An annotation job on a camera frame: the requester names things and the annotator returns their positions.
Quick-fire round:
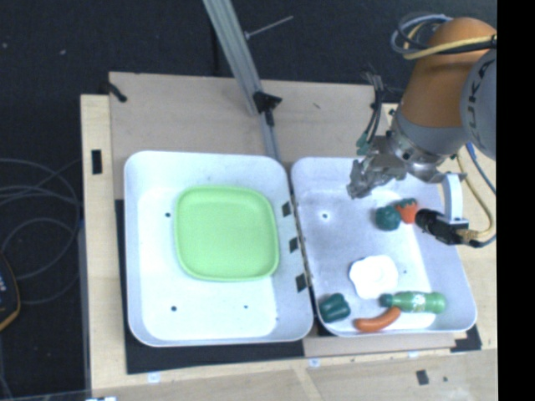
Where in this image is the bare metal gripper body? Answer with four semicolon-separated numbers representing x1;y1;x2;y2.
364;134;451;185

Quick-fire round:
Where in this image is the dark green broccoli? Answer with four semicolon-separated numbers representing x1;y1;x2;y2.
374;205;402;231

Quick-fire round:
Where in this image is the red strawberry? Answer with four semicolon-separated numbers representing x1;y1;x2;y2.
395;197;420;225

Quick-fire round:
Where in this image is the white plastic tray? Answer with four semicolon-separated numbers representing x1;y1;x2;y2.
289;155;479;338
123;150;315;348

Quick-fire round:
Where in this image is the thin black rod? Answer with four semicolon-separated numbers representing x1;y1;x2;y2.
287;163;316;308

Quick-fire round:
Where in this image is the white fried egg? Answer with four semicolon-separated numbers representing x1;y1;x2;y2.
348;254;400;301

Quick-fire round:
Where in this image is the green bell pepper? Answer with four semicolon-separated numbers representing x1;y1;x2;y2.
318;292;351;323

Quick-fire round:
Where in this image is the green bottle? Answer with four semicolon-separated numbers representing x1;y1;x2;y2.
379;291;447;315

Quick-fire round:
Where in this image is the green plate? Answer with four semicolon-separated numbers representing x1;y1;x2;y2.
172;185;281;283

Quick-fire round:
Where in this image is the orange sausage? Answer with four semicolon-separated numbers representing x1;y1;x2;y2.
353;306;403;333

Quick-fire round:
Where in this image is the brown cardboard board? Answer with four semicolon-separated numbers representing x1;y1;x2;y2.
108;71;459;358

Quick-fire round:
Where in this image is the black cylinder on white bracket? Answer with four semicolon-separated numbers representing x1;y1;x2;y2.
414;172;471;246

